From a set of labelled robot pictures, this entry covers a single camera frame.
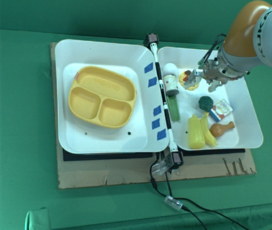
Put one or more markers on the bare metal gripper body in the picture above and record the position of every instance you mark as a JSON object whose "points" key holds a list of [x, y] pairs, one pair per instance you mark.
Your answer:
{"points": [[216, 72]]}

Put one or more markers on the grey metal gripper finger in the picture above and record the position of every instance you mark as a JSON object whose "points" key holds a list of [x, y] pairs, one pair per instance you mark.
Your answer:
{"points": [[214, 85], [192, 79]]}

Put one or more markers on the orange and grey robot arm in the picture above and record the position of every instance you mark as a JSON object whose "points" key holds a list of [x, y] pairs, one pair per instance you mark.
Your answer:
{"points": [[270, 37]]}

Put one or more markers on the yellow toy tart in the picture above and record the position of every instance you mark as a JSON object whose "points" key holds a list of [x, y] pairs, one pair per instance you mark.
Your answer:
{"points": [[182, 77]]}

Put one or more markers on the green broccoli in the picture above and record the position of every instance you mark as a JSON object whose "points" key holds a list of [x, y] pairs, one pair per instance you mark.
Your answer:
{"points": [[205, 102]]}

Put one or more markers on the white capped small bottle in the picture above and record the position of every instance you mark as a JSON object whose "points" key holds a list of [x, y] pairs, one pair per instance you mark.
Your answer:
{"points": [[170, 80]]}

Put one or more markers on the red white blue carton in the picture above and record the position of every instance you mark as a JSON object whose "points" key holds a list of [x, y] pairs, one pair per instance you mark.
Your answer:
{"points": [[221, 110]]}

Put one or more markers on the green cylinder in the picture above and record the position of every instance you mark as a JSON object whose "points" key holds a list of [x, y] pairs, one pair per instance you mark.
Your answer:
{"points": [[173, 108]]}

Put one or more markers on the white plastic tray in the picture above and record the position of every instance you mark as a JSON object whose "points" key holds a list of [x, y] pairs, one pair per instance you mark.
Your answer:
{"points": [[241, 118], [102, 54]]}

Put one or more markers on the thin black and white rod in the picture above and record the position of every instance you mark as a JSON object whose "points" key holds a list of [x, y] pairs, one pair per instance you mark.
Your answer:
{"points": [[167, 114]]}

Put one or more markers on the brown chicken drumstick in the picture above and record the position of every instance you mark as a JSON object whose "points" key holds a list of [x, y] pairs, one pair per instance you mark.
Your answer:
{"points": [[218, 129]]}

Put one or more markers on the yellow banana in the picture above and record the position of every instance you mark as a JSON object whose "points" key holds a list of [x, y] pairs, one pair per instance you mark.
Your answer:
{"points": [[207, 132]]}

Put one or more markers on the yellow bottle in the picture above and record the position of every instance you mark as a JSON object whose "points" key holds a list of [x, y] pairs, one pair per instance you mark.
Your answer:
{"points": [[195, 134]]}

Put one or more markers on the yellow divided plate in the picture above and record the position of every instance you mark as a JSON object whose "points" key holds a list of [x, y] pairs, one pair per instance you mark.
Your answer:
{"points": [[102, 80]]}

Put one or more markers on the brown cardboard board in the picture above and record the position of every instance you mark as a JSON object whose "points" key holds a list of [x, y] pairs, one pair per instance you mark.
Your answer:
{"points": [[116, 171]]}

